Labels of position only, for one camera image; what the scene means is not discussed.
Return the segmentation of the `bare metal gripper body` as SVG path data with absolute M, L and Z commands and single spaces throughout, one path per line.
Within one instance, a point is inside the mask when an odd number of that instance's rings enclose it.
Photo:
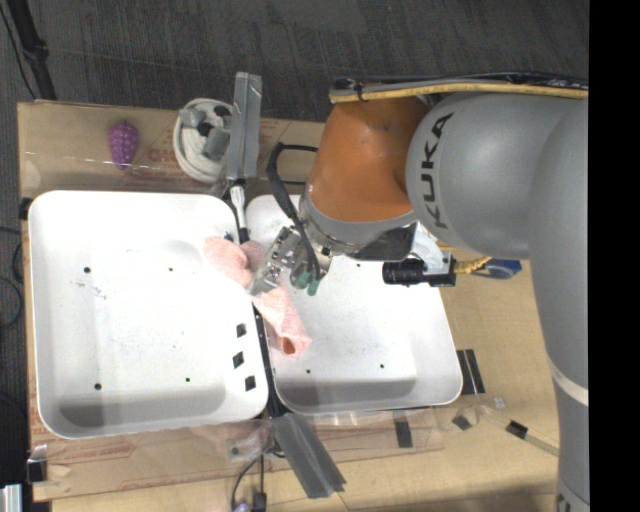
M 281 276 L 288 274 L 291 283 L 319 283 L 329 265 L 330 258 L 305 233 L 285 226 L 267 249 L 259 277 L 265 283 L 278 283 Z

